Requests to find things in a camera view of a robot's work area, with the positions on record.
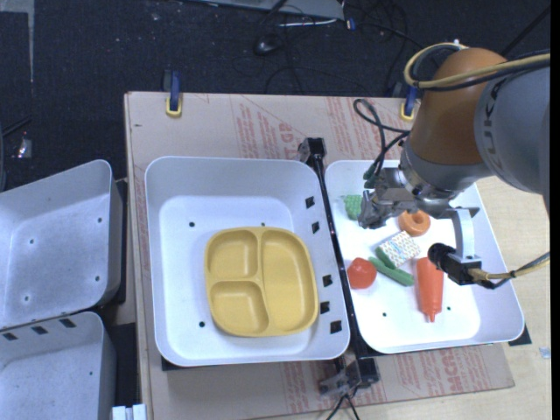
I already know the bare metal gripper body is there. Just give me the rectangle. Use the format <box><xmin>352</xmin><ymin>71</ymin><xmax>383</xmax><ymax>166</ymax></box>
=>
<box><xmin>370</xmin><ymin>167</ymin><xmax>457</xmax><ymax>214</ymax></box>

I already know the black cylinder on white bracket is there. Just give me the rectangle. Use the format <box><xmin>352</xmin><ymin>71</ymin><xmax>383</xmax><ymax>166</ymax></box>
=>
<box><xmin>427</xmin><ymin>206</ymin><xmax>483</xmax><ymax>287</ymax></box>

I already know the black block with thin wires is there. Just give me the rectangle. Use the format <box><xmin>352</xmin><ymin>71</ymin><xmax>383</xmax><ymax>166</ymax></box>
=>
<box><xmin>318</xmin><ymin>355</ymin><xmax>381</xmax><ymax>396</ymax></box>
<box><xmin>298</xmin><ymin>136</ymin><xmax>328</xmax><ymax>164</ymax></box>

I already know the green broccoli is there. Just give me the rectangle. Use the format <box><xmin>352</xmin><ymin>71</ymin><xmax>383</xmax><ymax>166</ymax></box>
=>
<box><xmin>341</xmin><ymin>193</ymin><xmax>364</xmax><ymax>221</ymax></box>

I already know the yellow divided plate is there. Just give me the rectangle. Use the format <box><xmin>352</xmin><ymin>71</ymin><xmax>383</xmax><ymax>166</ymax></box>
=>
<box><xmin>203</xmin><ymin>226</ymin><xmax>320</xmax><ymax>338</ymax></box>

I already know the orange doughnut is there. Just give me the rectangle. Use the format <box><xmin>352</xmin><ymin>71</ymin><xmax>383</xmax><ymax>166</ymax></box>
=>
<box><xmin>397</xmin><ymin>209</ymin><xmax>431</xmax><ymax>237</ymax></box>

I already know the orange bottle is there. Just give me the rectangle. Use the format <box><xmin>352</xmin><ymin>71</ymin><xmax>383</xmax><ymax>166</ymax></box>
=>
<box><xmin>415</xmin><ymin>256</ymin><xmax>445</xmax><ymax>324</ymax></box>

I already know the white plastic tray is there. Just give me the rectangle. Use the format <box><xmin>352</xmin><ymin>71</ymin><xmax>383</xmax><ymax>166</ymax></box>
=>
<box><xmin>143</xmin><ymin>155</ymin><xmax>352</xmax><ymax>368</ymax></box>
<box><xmin>324</xmin><ymin>159</ymin><xmax>526</xmax><ymax>355</ymax></box>

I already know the green pea pod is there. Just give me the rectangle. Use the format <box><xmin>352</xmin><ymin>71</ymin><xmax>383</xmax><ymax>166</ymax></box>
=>
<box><xmin>367</xmin><ymin>255</ymin><xmax>416</xmax><ymax>287</ymax></box>

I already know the white patterned carton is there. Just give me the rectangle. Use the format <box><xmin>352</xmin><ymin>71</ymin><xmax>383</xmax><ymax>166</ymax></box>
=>
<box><xmin>375</xmin><ymin>230</ymin><xmax>423</xmax><ymax>269</ymax></box>

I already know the brown cardboard board, red print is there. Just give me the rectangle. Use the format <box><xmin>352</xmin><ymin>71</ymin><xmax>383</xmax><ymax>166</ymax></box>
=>
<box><xmin>123</xmin><ymin>91</ymin><xmax>515</xmax><ymax>420</ymax></box>

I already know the red tomato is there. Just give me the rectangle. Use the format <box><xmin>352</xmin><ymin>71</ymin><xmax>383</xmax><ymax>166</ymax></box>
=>
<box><xmin>346</xmin><ymin>256</ymin><xmax>378</xmax><ymax>291</ymax></box>

